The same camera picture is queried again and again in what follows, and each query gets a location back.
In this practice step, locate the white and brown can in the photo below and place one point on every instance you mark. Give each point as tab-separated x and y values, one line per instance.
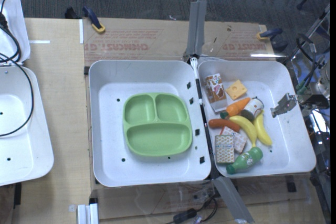
254	107

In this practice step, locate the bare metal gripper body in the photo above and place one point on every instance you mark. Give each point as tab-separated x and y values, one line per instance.
313	101

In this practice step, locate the white and brown milk carton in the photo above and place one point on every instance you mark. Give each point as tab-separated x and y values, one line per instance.
215	91

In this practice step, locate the white plastic tray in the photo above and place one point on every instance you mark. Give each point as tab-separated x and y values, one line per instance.
286	139
10	42
110	165
15	139

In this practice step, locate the green bottle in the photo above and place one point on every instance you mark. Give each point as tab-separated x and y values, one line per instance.
246	160

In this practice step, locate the orange carrot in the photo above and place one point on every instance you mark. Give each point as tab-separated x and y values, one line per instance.
236	107

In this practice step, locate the yellow banana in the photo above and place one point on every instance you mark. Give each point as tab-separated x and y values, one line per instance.
246	127
262	131

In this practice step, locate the orange and white packet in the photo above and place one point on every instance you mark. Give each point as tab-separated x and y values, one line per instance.
240	141

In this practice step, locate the orange and white carton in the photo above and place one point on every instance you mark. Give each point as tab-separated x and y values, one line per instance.
224	150

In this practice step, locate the green divided plate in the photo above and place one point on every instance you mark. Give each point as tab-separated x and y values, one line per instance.
157	136

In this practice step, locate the yellow cheese wedge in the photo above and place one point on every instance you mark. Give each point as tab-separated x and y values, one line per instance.
236	89

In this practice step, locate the orange sausage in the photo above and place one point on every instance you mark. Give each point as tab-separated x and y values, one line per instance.
223	123

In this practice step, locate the brown cardboard board red print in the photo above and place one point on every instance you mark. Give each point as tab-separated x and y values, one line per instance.
162	42

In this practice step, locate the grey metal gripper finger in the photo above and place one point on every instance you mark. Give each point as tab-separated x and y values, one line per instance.
288	101
277	110

